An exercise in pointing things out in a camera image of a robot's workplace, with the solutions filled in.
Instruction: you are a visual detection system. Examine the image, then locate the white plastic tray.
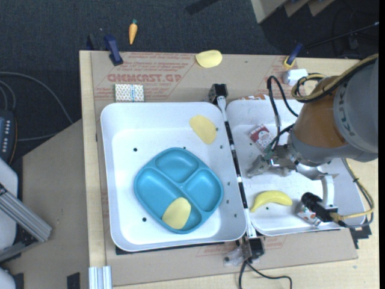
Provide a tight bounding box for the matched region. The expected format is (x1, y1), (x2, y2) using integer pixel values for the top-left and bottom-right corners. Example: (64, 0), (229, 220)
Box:
(225, 98), (368, 237)
(100, 101), (248, 252)

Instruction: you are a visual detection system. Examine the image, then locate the orange carrot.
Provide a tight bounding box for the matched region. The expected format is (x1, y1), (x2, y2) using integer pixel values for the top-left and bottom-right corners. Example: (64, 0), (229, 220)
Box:
(128, 19), (139, 46)

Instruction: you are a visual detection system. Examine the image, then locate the orange patterned white carton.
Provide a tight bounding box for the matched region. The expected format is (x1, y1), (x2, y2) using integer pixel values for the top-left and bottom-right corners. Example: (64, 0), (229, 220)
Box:
(114, 83), (146, 103)

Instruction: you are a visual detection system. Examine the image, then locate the orange and white carton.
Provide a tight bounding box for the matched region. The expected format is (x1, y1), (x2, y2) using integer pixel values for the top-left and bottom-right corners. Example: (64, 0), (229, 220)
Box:
(238, 93), (271, 101)

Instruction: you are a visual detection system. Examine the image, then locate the yellow banana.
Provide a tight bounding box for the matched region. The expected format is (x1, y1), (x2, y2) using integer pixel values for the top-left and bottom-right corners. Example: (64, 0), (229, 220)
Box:
(250, 190), (294, 213)

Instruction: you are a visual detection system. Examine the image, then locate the brown cardboard board red print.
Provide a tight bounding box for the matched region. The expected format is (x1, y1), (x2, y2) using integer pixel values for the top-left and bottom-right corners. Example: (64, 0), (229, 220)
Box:
(90, 51), (359, 286)

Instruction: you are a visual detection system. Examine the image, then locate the black cylinder on white bracket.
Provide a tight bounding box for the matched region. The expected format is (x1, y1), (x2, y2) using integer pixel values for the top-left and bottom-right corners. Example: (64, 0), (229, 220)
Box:
(296, 164), (340, 223)

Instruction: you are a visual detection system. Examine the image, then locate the white can with red print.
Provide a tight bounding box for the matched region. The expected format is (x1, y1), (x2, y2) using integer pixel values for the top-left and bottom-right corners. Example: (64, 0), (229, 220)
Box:
(295, 202), (322, 227)

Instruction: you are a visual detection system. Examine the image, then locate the small white bottle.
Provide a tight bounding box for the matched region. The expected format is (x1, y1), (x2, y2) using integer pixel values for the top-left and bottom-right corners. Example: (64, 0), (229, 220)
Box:
(282, 68), (309, 87)

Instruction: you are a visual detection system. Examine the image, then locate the blue divided plate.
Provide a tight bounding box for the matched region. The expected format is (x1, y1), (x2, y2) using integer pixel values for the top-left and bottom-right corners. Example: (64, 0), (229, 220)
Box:
(133, 147), (224, 235)

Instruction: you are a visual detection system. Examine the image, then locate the thin black and white rod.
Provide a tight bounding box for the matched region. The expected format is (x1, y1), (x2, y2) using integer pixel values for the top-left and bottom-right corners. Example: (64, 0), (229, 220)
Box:
(217, 96), (253, 238)

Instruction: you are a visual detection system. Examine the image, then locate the yellow potato chip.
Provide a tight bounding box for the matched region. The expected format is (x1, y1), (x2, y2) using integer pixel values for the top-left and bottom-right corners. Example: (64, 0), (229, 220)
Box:
(195, 49), (224, 69)
(161, 197), (193, 231)
(188, 114), (218, 145)

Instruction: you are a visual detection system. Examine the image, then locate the red and white packet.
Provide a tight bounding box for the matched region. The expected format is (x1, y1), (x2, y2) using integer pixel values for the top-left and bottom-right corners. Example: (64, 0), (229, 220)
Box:
(248, 124), (274, 155)

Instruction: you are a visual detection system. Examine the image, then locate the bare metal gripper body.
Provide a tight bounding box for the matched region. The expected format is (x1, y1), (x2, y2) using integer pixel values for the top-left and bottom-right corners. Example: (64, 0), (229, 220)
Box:
(263, 144), (299, 177)

